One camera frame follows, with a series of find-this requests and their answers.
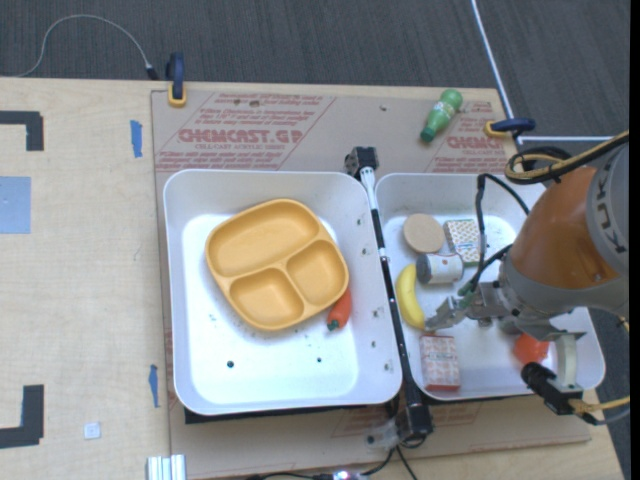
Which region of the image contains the white carton orange pattern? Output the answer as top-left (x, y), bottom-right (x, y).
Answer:
top-left (442, 218), bottom-right (484, 265)

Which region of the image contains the yellow divided plate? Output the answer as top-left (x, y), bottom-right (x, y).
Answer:
top-left (204, 197), bottom-right (350, 332)

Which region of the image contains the orange and white carton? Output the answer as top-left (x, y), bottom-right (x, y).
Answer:
top-left (418, 333), bottom-right (462, 392)

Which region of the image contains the black block with thin wires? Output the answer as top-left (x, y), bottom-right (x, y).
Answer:
top-left (344, 145), bottom-right (379, 177)
top-left (402, 401), bottom-right (435, 439)

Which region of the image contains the white can orange label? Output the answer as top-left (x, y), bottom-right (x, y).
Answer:
top-left (415, 251), bottom-right (465, 286)

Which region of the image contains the yellow banana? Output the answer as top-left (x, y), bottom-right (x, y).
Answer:
top-left (394, 263), bottom-right (427, 331)

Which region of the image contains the black cylinder on white bracket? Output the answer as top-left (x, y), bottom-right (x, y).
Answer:
top-left (520, 331), bottom-right (586, 416)

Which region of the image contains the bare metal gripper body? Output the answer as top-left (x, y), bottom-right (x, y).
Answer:
top-left (455, 282), bottom-right (519, 327)

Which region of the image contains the green bottle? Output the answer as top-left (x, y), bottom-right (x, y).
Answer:
top-left (419, 88), bottom-right (464, 144)

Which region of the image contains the white plastic tray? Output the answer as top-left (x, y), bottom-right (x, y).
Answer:
top-left (374, 171), bottom-right (607, 402)
top-left (162, 168), bottom-right (404, 416)

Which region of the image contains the tan round biscuit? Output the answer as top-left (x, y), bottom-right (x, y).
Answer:
top-left (402, 212), bottom-right (446, 255)

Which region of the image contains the orange cube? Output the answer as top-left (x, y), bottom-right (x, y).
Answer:
top-left (512, 332), bottom-right (551, 366)

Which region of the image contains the thin black and white rod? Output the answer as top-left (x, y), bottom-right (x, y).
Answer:
top-left (359, 166), bottom-right (427, 409)

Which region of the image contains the brown cardboard board red print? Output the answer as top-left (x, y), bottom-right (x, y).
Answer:
top-left (150, 88), bottom-right (592, 467)

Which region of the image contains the orange carrot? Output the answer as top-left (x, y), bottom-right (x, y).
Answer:
top-left (326, 287), bottom-right (353, 332)

